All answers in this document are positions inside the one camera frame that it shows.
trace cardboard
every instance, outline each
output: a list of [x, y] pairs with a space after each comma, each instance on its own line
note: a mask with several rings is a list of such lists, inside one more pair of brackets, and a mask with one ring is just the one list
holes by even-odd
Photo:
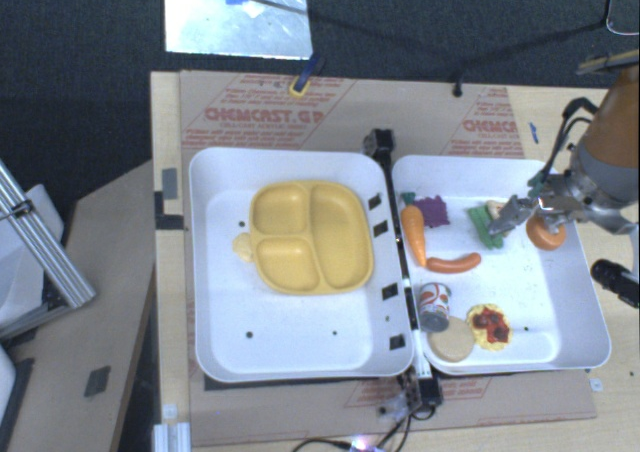
[[[359, 151], [373, 128], [391, 128], [395, 159], [407, 154], [522, 158], [507, 89], [466, 85], [313, 78], [305, 98], [281, 75], [183, 72], [180, 75], [182, 172], [209, 146]], [[187, 177], [182, 180], [190, 220]], [[185, 234], [192, 444], [280, 441], [386, 432], [381, 404], [395, 379], [227, 386], [205, 379], [194, 354], [191, 237]], [[594, 418], [583, 371], [449, 378], [444, 404], [414, 429]]]

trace sausage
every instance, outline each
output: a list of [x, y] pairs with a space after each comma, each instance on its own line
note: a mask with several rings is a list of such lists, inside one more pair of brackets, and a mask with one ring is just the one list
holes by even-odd
[[457, 274], [467, 272], [477, 266], [482, 257], [478, 253], [471, 253], [458, 260], [443, 260], [442, 258], [431, 257], [427, 259], [427, 269], [442, 274]]

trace soda can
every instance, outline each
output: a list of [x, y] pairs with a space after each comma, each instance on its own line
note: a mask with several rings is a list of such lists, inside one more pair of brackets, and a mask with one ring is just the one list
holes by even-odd
[[451, 291], [443, 283], [426, 283], [418, 298], [418, 320], [423, 331], [439, 332], [449, 327]]

